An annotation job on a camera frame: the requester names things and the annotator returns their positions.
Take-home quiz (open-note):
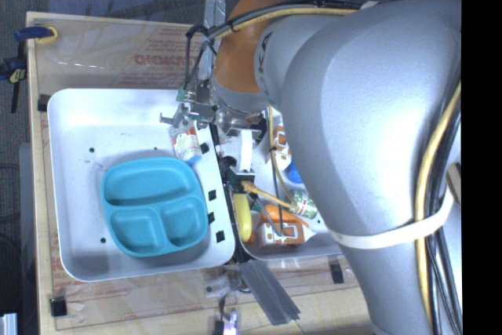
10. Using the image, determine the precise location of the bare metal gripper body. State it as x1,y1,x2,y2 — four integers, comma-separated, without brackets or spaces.
195,82,268,138

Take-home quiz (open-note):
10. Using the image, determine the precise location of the white red and blue packet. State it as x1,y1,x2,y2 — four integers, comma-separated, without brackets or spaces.
172,126,204,166

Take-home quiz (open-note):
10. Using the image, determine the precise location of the orange and white carton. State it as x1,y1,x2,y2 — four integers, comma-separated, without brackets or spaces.
256,203,316,249
271,124,293,170

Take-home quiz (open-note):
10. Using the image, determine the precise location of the blue bottle cap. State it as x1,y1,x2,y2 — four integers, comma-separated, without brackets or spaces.
283,160,305,185

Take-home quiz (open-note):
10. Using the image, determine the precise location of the brown cardboard board red print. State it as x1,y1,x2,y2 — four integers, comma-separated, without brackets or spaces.
32,16,364,331

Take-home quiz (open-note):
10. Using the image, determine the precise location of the blue divided plate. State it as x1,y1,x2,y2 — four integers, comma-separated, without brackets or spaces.
100,156,210,259

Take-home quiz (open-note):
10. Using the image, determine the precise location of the yellow banana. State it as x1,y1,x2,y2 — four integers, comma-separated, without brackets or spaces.
232,191,254,244

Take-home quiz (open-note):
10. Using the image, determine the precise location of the green and white can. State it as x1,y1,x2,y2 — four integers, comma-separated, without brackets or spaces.
288,190,319,220

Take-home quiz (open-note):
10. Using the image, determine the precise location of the white plastic tray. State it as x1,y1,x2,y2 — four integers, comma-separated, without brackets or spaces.
46,88,237,283
213,105,347,262

